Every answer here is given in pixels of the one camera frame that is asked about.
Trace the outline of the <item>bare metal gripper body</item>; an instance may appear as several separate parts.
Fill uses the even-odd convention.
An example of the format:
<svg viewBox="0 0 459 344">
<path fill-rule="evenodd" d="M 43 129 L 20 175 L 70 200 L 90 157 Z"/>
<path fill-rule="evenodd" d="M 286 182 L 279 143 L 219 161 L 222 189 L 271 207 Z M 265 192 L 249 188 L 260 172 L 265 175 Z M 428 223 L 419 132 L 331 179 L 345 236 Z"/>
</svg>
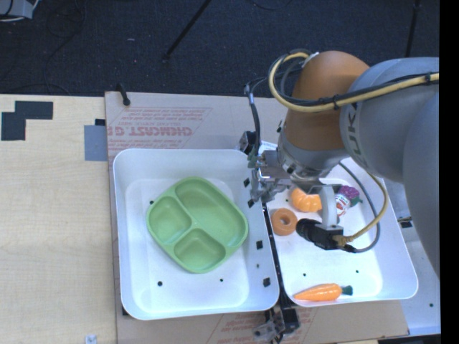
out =
<svg viewBox="0 0 459 344">
<path fill-rule="evenodd" d="M 282 158 L 278 150 L 265 150 L 257 157 L 256 180 L 265 193 L 281 192 L 288 186 L 297 186 L 309 192 L 312 188 L 322 186 L 321 179 L 328 174 L 329 168 L 304 166 L 289 156 Z"/>
</svg>

